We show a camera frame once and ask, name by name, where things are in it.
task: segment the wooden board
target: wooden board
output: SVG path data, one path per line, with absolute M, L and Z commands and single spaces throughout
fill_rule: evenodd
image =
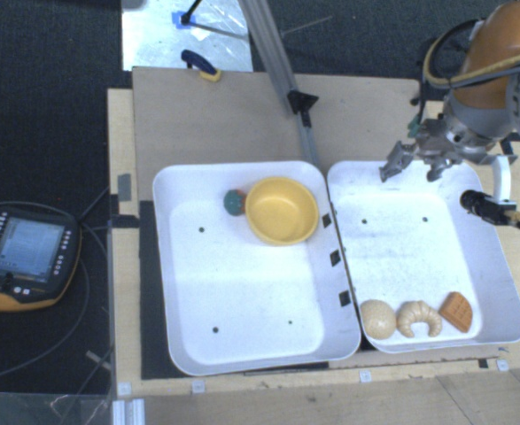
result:
M 336 384 L 292 390 L 147 398 L 148 423 L 475 425 L 520 423 L 520 383 L 507 373 Z
M 159 73 L 160 79 L 153 79 L 151 83 L 157 87 L 152 92 L 153 99 L 161 98 L 164 93 L 159 93 L 159 87 L 171 87 L 175 84 L 179 85 L 182 81 L 178 81 L 178 77 L 184 77 L 185 81 L 192 81 L 189 74 L 190 72 L 171 72 L 171 70 L 165 70 L 163 73 Z M 249 74 L 246 76 L 245 81 L 250 81 Z M 356 121 L 356 127 L 362 127 L 366 134 L 371 134 L 368 139 L 363 136 L 348 137 L 346 133 L 343 133 L 340 137 L 334 139 L 333 143 L 342 143 L 340 149 L 327 154 L 327 151 L 332 151 L 331 144 L 324 148 L 325 141 L 319 142 L 324 135 L 316 135 L 316 141 L 319 151 L 322 152 L 322 159 L 325 159 L 325 163 L 333 163 L 336 158 L 346 158 L 346 153 L 352 152 L 353 155 L 350 158 L 367 158 L 370 159 L 373 156 L 377 156 L 376 152 L 379 153 L 380 157 L 384 157 L 385 152 L 388 151 L 393 143 L 398 140 L 405 138 L 405 127 L 407 119 L 413 116 L 415 108 L 408 104 L 408 99 L 415 92 L 415 84 L 403 84 L 400 81 L 390 80 L 379 80 L 379 79 L 356 79 L 356 78 L 339 78 L 336 83 L 333 79 L 321 76 L 300 76 L 299 79 L 304 81 L 305 84 L 310 84 L 310 88 L 305 88 L 305 91 L 316 91 L 321 95 L 334 96 L 332 105 L 326 109 L 325 117 L 317 115 L 313 110 L 313 115 L 320 121 L 320 125 L 323 122 L 327 123 L 329 128 L 333 124 L 338 124 L 333 121 L 338 121 L 340 124 L 349 124 L 348 118 L 353 115 L 362 116 L 360 121 Z M 267 90 L 270 89 L 270 84 L 265 81 L 265 77 L 258 79 L 258 82 L 263 83 L 262 87 Z M 201 87 L 205 84 L 193 83 L 191 86 Z M 342 89 L 341 94 L 334 95 L 333 93 L 324 93 L 324 86 L 329 86 L 332 89 Z M 380 86 L 386 91 L 381 93 L 378 91 Z M 361 89 L 369 87 L 372 89 L 370 93 L 361 92 Z M 239 87 L 232 85 L 232 92 L 235 95 L 230 95 L 231 99 L 237 99 L 237 91 Z M 135 145 L 132 144 L 132 136 L 134 130 L 134 121 L 132 117 L 132 100 L 135 100 L 131 90 L 111 90 L 110 96 L 110 107 L 109 107 L 109 124 L 110 124 L 110 137 L 111 137 L 111 178 L 112 182 L 115 181 L 117 174 L 130 173 L 132 174 L 133 182 L 135 183 L 138 176 L 136 171 L 136 162 L 140 159 L 139 152 L 136 156 Z M 354 99 L 354 102 L 349 102 L 349 97 L 358 96 L 363 97 L 362 101 Z M 173 124 L 172 120 L 178 121 L 178 115 L 185 114 L 184 108 L 186 102 L 173 102 L 174 100 L 167 100 L 172 109 L 169 109 L 169 115 L 166 117 L 160 117 L 159 119 L 149 119 L 146 121 L 148 124 L 162 125 L 162 124 Z M 219 112 L 214 114 L 215 120 L 222 120 L 222 105 L 217 105 L 214 109 Z M 379 116 L 378 119 L 371 119 L 372 109 L 376 109 L 375 112 Z M 337 117 L 334 119 L 332 115 L 336 110 Z M 388 128 L 385 130 L 386 134 L 383 135 L 380 132 L 380 125 L 385 124 Z M 139 141 L 137 137 L 140 134 L 141 129 L 136 126 L 136 144 L 139 147 Z M 175 162 L 175 157 L 171 160 L 168 156 L 168 150 L 162 150 L 164 141 L 167 138 L 161 134 L 155 134 L 155 132 L 149 132 L 145 134 L 153 135 L 151 143 L 154 148 L 159 148 L 153 154 L 145 153 L 146 165 L 150 165 L 150 171 L 159 171 L 159 169 L 167 164 L 167 162 Z M 182 147 L 185 144 L 196 143 L 198 146 L 205 146 L 206 141 L 212 143 L 213 139 L 210 137 L 203 140 L 202 137 L 197 140 L 194 138 L 198 134 L 193 134 L 190 138 L 187 135 L 185 137 L 177 137 L 174 139 L 172 150 L 182 151 Z M 374 151 L 377 145 L 381 143 L 382 151 Z M 520 155 L 520 145 L 518 146 L 517 152 Z M 183 158 L 186 161 L 198 161 L 195 158 Z M 520 203 L 520 159 L 516 162 L 513 167 L 514 169 L 514 191 L 513 198 Z M 485 190 L 491 190 L 492 187 L 492 173 L 489 168 L 480 167 L 477 169 L 478 174 L 485 186 Z M 147 171 L 144 173 L 144 185 L 140 185 L 139 197 L 151 199 L 151 174 Z M 125 205 L 120 203 L 120 210 Z M 508 263 L 512 269 L 516 286 L 520 294 L 520 232 L 512 228 L 503 228 L 500 230 L 501 242 L 503 249 L 508 258 Z M 113 291 L 113 300 L 115 302 L 116 309 L 116 322 L 115 322 L 115 334 L 116 334 L 116 372 L 117 372 L 117 383 L 124 384 L 126 389 L 122 390 L 121 396 L 124 398 L 128 397 L 141 397 L 145 395 L 172 395 L 172 394 L 189 394 L 191 391 L 192 378 L 180 379 L 180 380 L 164 380 L 164 381 L 142 381 L 141 376 L 141 360 L 140 360 L 140 348 L 139 348 L 139 260 L 137 258 L 137 238 L 138 234 L 135 229 L 115 229 L 113 231 L 113 239 L 117 243 L 116 248 L 113 250 L 113 275 L 115 280 L 115 288 Z M 379 380 L 403 380 L 408 378 L 431 378 L 437 375 L 451 375 L 458 373 L 477 373 L 482 370 L 478 367 L 477 359 L 489 359 L 500 356 L 508 360 L 510 366 L 514 369 L 520 368 L 520 343 L 519 344 L 507 344 L 503 346 L 491 346 L 485 348 L 467 348 L 453 350 L 443 350 L 436 352 L 435 354 L 415 353 L 411 355 L 400 355 L 397 359 L 395 355 L 376 354 L 360 356 L 360 364 L 357 364 L 356 358 L 351 360 L 336 362 L 332 367 L 336 369 L 325 370 L 320 372 L 308 372 L 308 373 L 273 373 L 273 374 L 259 374 L 254 376 L 249 375 L 221 375 L 212 376 L 206 378 L 207 391 L 209 392 L 239 392 L 239 391 L 256 391 L 264 390 L 266 386 L 269 389 L 273 389 L 273 386 L 282 389 L 301 389 L 308 386 L 336 386 L 344 383 L 357 384 L 360 382 L 360 368 L 370 368 L 372 378 L 375 381 Z M 488 371 L 496 370 L 496 365 L 492 361 L 489 363 Z
M 137 67 L 133 80 L 140 200 L 152 200 L 165 166 L 302 158 L 296 118 L 265 73 L 225 72 L 211 83 L 191 70 Z M 320 97 L 311 119 L 323 174 L 339 160 L 385 158 L 415 114 L 416 81 L 298 74 L 297 82 Z

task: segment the white tray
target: white tray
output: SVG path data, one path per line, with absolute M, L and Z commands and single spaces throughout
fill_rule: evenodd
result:
M 313 193 L 321 219 L 304 243 L 267 245 L 245 216 L 224 210 L 229 189 L 247 192 L 269 176 Z M 331 211 L 316 168 L 298 161 L 171 166 L 156 176 L 153 197 L 169 351 L 183 372 L 280 367 L 356 351 L 360 324 L 336 229 L 322 223 Z
M 410 352 L 520 340 L 520 299 L 494 226 L 466 213 L 460 196 L 482 190 L 474 170 L 453 166 L 427 182 L 429 169 L 414 161 L 381 183 L 380 162 L 339 162 L 328 175 L 331 202 L 356 301 L 380 299 L 396 312 L 411 300 L 439 309 L 449 292 L 470 302 L 467 334 L 443 320 L 439 336 L 415 324 L 415 338 L 398 330 L 369 341 L 383 352 Z

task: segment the metal bracket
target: metal bracket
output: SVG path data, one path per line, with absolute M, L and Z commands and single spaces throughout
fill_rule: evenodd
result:
M 499 205 L 512 204 L 511 195 L 511 170 L 508 156 L 494 156 L 492 160 L 493 171 L 493 201 Z
M 371 383 L 372 382 L 372 374 L 369 370 L 360 370 L 360 382 L 361 383 Z
M 118 382 L 118 397 L 127 397 L 132 394 L 131 382 Z
M 131 401 L 115 400 L 112 403 L 113 425 L 145 425 L 145 402 L 143 399 Z
M 197 395 L 199 393 L 205 393 L 206 392 L 206 384 L 205 381 L 202 379 L 197 379 L 193 381 L 190 385 L 190 393 L 193 395 Z
M 514 154 L 514 149 L 511 146 L 512 142 L 520 142 L 520 135 L 517 132 L 512 132 L 503 140 L 500 140 L 500 147 L 504 154 L 509 156 Z
M 311 107 L 313 107 L 314 103 L 319 100 L 319 97 L 308 95 L 307 93 L 302 93 L 301 91 L 292 89 L 289 93 L 287 93 L 287 100 L 291 105 L 293 113 L 296 115 L 299 113 L 301 115 L 303 126 L 305 128 L 310 128 L 311 117 L 309 116 L 309 110 L 311 110 Z
M 508 361 L 505 359 L 497 359 L 496 366 L 498 367 L 498 370 L 500 370 L 501 372 L 509 371 L 509 364 Z

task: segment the table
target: table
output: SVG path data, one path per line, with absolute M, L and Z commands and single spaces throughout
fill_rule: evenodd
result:
M 120 215 L 139 216 L 140 200 L 151 200 L 151 181 L 167 165 L 301 157 L 295 119 L 278 103 L 264 73 L 224 73 L 216 84 L 203 81 L 190 70 L 135 68 L 133 75 L 133 90 L 111 89 L 108 92 L 110 183 L 112 194 L 118 198 Z M 301 90 L 321 97 L 313 107 L 311 117 L 323 174 L 339 160 L 383 160 L 397 140 L 406 140 L 407 123 L 415 115 L 415 107 L 409 101 L 417 94 L 416 82 L 316 75 L 298 75 L 297 81 Z M 440 109 L 441 103 L 429 103 L 427 112 L 435 115 Z M 520 144 L 516 145 L 516 153 L 519 160 L 512 166 L 512 197 L 520 209 Z M 490 193 L 491 169 L 475 169 Z M 513 228 L 499 228 L 498 231 L 520 295 L 520 231 Z M 157 408 L 153 411 L 164 405 L 177 405 L 186 412 L 188 405 L 194 406 L 187 396 L 194 388 L 195 378 L 141 379 L 138 232 L 137 228 L 111 230 L 117 396 L 157 396 L 159 399 L 153 398 L 150 402 Z M 488 368 L 481 368 L 479 359 L 489 360 Z M 206 395 L 214 394 L 215 404 L 220 402 L 226 407 L 234 396 L 247 405 L 253 406 L 256 401 L 268 404 L 268 398 L 273 400 L 278 392 L 284 392 L 281 398 L 289 401 L 294 398 L 302 401 L 312 395 L 315 400 L 308 400 L 307 404 L 314 407 L 323 392 L 325 396 L 332 392 L 335 395 L 337 392 L 356 392 L 361 387 L 361 379 L 368 374 L 373 382 L 384 381 L 384 385 L 389 386 L 384 387 L 385 392 L 400 391 L 401 385 L 409 385 L 403 390 L 412 391 L 414 395 L 421 391 L 427 397 L 432 395 L 431 401 L 444 404 L 447 393 L 456 403 L 455 397 L 470 398 L 465 393 L 468 388 L 464 388 L 468 384 L 484 385 L 486 396 L 492 397 L 495 395 L 493 389 L 500 389 L 500 395 L 506 396 L 510 385 L 516 388 L 516 381 L 498 378 L 497 359 L 504 359 L 513 370 L 514 380 L 519 379 L 520 343 L 398 355 L 358 352 L 350 359 L 331 362 L 327 370 L 218 375 L 200 379 L 205 381 Z M 468 376 L 469 379 L 465 382 L 453 376 Z M 486 376 L 495 376 L 505 382 L 488 381 Z M 411 383 L 407 381 L 410 378 L 426 381 Z M 438 389 L 439 383 L 444 389 Z M 370 395 L 373 389 L 366 389 L 366 394 Z M 264 392 L 260 400 L 259 392 Z M 212 396 L 207 398 L 199 402 L 210 406 Z M 339 404 L 347 402 L 346 397 L 340 398 Z M 325 407 L 329 411 L 336 406 L 333 402 L 327 403 Z M 416 411 L 421 411 L 423 407 L 419 404 L 422 401 L 418 396 L 411 399 L 407 395 L 405 405 L 414 405 Z M 509 404 L 502 401 L 501 407 Z M 422 412 L 425 423 L 427 414 L 425 410 Z M 194 423 L 200 423 L 198 414 L 195 417 Z M 232 416 L 224 412 L 219 417 L 227 420 Z

